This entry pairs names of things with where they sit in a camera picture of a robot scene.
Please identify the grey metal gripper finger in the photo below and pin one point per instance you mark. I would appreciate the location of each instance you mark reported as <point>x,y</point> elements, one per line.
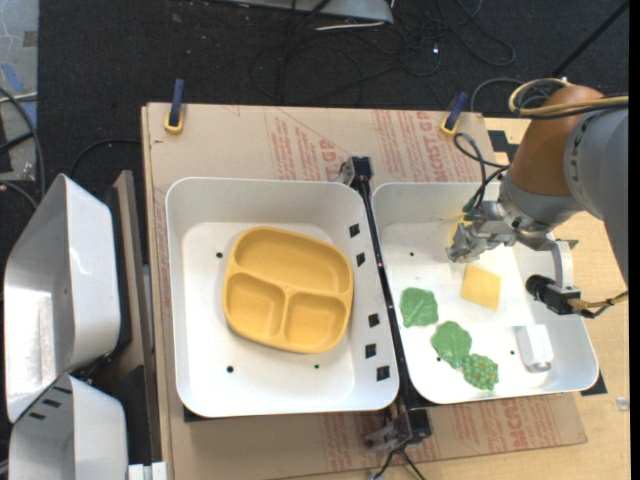
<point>479,249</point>
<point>459,248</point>

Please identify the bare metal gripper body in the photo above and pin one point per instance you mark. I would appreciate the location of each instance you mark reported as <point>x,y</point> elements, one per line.
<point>495,225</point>

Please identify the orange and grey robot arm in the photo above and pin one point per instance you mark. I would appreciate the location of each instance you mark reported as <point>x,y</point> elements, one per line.
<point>595,163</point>

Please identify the yellow cheese slice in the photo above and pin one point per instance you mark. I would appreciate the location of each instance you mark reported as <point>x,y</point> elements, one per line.
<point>481,287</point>

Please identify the green lettuce leaf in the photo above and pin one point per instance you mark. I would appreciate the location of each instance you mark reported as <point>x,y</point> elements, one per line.
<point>419,307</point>
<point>451,343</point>

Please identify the thin black rod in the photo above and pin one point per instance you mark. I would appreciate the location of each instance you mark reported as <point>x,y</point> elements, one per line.
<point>385,278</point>

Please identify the white plastic tray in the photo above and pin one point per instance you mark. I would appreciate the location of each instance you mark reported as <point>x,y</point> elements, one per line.
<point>70,433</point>
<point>210,368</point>
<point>500,338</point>
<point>60,288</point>

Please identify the white rectangular bottle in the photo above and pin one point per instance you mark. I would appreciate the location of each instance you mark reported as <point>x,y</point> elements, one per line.
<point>534,347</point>

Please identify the green peas patch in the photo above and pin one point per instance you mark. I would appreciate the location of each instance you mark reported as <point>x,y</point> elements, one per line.
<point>480,372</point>

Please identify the yellow divided plate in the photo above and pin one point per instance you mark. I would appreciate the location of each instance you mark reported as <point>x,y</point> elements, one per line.
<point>287,288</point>

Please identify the brown cardboard board red print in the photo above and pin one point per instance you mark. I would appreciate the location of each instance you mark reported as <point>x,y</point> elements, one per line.
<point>260,138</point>

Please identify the black cylinder on white bracket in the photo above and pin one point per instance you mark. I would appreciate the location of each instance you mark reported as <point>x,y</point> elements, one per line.
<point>552,295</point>

